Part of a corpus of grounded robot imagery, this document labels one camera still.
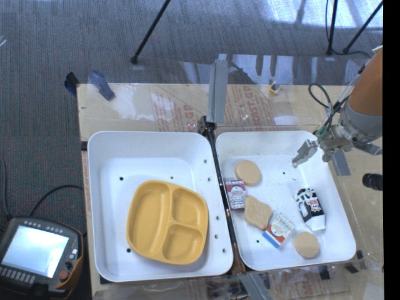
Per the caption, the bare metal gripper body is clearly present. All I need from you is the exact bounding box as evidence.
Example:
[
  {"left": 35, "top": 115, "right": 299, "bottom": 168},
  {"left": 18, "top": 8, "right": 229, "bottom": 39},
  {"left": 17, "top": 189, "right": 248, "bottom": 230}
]
[{"left": 317, "top": 124, "right": 358, "bottom": 154}]

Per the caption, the white plastic tray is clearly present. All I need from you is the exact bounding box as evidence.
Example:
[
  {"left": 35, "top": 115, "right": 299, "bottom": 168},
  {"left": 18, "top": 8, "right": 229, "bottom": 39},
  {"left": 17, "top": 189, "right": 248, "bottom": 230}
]
[
  {"left": 214, "top": 130, "right": 358, "bottom": 273},
  {"left": 87, "top": 130, "right": 235, "bottom": 283}
]

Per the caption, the black and white cow carton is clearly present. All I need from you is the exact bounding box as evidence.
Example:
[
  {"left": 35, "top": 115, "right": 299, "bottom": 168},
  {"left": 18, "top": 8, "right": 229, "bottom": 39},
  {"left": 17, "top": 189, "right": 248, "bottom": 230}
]
[{"left": 294, "top": 187, "right": 327, "bottom": 232}]

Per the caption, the beige round biscuit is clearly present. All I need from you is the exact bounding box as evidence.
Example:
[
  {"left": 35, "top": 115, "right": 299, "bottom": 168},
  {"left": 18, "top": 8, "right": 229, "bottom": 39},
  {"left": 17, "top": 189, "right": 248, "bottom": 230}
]
[
  {"left": 234, "top": 159, "right": 263, "bottom": 187},
  {"left": 294, "top": 231, "right": 321, "bottom": 260}
]

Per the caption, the beige bread slice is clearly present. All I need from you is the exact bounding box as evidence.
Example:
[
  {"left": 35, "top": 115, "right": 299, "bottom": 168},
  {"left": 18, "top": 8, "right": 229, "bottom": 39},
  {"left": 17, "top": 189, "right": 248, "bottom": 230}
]
[{"left": 243, "top": 195, "right": 273, "bottom": 231}]

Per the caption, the red small carton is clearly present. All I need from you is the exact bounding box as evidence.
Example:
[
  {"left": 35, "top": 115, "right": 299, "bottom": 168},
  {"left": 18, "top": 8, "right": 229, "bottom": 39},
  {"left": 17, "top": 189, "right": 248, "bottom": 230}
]
[{"left": 224, "top": 179, "right": 248, "bottom": 211}]

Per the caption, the white blue and red carton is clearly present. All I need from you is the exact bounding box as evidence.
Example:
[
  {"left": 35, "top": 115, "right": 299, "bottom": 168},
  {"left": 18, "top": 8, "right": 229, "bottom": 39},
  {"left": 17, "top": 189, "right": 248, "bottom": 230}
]
[{"left": 261, "top": 211, "right": 296, "bottom": 250}]

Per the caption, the yellow divided plate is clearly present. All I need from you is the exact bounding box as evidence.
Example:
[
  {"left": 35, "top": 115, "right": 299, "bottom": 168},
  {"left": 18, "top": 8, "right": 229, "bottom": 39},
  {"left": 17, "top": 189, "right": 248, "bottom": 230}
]
[{"left": 125, "top": 179, "right": 210, "bottom": 266}]

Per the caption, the brown cardboard board red print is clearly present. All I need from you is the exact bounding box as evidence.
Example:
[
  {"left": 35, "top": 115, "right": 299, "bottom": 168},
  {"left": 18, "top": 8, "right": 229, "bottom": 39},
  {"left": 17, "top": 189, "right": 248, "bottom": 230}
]
[{"left": 76, "top": 82, "right": 384, "bottom": 300}]

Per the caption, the black cylinder on white bracket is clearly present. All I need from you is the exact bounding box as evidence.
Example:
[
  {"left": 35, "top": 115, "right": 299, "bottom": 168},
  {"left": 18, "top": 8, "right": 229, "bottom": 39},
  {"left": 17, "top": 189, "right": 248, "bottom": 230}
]
[{"left": 354, "top": 141, "right": 384, "bottom": 192}]

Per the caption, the black block with thin wires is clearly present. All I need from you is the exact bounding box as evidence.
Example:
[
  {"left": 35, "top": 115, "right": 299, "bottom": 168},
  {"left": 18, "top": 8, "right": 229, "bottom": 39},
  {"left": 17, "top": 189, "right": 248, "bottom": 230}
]
[{"left": 197, "top": 115, "right": 218, "bottom": 134}]

